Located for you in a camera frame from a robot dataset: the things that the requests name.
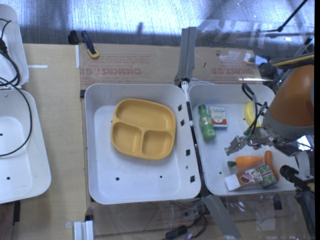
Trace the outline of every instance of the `toy carrot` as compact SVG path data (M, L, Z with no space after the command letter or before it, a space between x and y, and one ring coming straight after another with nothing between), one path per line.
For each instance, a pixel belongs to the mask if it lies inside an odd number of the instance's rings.
M264 152L264 163L266 165L269 165L270 166L270 169L271 171L273 172L274 174L274 177L276 178L276 180L278 181L279 180L279 174L278 172L276 171L275 167L274 167L274 164L272 163L272 153L270 150L267 150L266 152Z
M261 162L264 158L261 156L244 155L238 156L235 161L228 161L228 167L237 166L239 168L253 166Z

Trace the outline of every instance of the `plate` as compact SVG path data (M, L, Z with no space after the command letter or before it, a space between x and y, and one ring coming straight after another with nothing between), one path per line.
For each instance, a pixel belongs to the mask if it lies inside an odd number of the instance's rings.
M174 146L176 118L165 105L126 98L113 113L111 142L125 155L159 160L167 157Z

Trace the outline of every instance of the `wooden surface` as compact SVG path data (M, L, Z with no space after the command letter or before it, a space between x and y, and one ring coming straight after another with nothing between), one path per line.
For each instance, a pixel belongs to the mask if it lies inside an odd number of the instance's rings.
M83 222L87 208L97 205L90 201L86 189L86 135L83 134L83 100L80 99L75 47L25 44L24 49L28 65L47 65L47 68L29 68L29 82L23 89L34 97L37 105L52 181L44 194L21 200L20 221L12 227L11 239L72 240L73 222ZM299 205L293 199L288 206L292 215L268 219L257 215L256 219L237 221L243 239L287 239L289 236L310 239ZM159 240L167 231L100 235L96 239ZM218 226L212 224L197 239L223 240L225 237Z
M29 81L23 89L35 99L51 170L42 195L21 200L13 240L72 239L72 223L84 221L86 184L80 100L80 72L73 45L25 44Z

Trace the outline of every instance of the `green bottle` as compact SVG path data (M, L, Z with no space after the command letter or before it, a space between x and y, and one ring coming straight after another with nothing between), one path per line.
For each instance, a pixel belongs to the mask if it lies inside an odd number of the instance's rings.
M216 132L214 129L214 124L210 115L207 113L206 105L201 104L198 106L200 112L200 128L202 132L203 139L205 141L213 140L216 137Z

